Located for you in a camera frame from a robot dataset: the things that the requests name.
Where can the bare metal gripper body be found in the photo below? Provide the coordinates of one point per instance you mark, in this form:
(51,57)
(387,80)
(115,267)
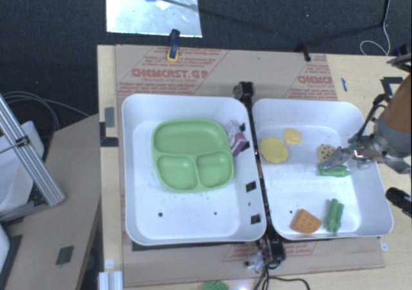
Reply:
(370,150)

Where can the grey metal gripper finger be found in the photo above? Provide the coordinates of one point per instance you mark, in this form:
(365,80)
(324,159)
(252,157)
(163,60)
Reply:
(346,156)
(333,158)

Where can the beige chocolate chip cookie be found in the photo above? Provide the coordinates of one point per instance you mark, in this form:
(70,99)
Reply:
(324,152)

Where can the green pea pod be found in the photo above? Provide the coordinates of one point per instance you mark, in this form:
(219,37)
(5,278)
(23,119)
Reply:
(333,171)

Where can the white plastic tray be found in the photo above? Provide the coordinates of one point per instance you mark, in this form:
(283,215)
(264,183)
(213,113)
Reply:
(193,218)
(305,192)

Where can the small yellow round biscuit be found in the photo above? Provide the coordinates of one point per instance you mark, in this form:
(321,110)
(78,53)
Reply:
(292,136)

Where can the green bean bundle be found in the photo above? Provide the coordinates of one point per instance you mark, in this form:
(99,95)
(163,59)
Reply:
(334,216)

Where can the large yellow round biscuit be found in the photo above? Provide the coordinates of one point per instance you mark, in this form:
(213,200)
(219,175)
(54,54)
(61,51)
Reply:
(273,150)

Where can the orange waffle piece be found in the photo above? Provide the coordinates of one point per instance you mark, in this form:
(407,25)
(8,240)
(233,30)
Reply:
(305,222)

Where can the thin black rod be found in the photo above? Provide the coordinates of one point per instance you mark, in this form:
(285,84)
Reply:
(261,172)

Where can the purple and pink carton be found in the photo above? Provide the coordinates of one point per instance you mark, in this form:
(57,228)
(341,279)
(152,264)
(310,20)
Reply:
(237,140)

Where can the green divided plate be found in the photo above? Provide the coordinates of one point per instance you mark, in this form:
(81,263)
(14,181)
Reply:
(190,153)

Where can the green ribbed toy leaf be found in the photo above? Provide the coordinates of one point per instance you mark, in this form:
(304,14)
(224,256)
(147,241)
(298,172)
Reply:
(215,286)

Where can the brown cardboard board red print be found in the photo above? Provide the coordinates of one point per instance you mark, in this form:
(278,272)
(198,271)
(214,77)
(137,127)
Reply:
(193,266)

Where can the black cylinder on white bracket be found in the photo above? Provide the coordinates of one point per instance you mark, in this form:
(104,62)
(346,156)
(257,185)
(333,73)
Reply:
(399,200)

